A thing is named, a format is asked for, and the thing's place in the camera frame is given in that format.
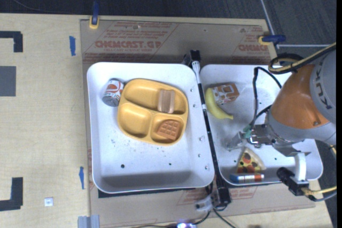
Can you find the yellow divided plate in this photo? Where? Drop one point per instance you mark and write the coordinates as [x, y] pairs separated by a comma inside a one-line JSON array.
[[135, 120]]

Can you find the white plastic tray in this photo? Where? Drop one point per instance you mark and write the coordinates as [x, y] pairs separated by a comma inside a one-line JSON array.
[[139, 163], [270, 98]]

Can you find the thin black and white rod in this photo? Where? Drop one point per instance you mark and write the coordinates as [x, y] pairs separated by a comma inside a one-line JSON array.
[[204, 106]]

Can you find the brown cardboard board red print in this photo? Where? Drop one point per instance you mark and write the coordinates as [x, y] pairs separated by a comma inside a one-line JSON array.
[[171, 40]]

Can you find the orange toy biscuit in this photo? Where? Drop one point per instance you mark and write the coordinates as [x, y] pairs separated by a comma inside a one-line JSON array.
[[168, 130]]

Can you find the toy pizza slice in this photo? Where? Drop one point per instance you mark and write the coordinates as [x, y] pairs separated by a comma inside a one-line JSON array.
[[248, 163]]

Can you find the orange and white carton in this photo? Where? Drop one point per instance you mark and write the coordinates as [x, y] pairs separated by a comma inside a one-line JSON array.
[[226, 92]]

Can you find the black cylinder on white bracket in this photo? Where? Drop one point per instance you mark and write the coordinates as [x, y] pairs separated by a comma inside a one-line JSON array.
[[299, 165]]

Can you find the orange and white can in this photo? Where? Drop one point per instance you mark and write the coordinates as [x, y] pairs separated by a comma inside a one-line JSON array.
[[112, 92]]

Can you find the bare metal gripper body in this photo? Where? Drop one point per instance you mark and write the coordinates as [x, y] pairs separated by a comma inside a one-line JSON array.
[[260, 134]]

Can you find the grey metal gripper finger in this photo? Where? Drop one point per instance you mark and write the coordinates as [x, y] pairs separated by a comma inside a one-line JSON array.
[[236, 141]]

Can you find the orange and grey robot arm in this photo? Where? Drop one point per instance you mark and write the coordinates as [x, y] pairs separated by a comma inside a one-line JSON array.
[[296, 104]]

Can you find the yellow banana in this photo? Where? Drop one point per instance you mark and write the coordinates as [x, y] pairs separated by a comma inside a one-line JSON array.
[[212, 106]]

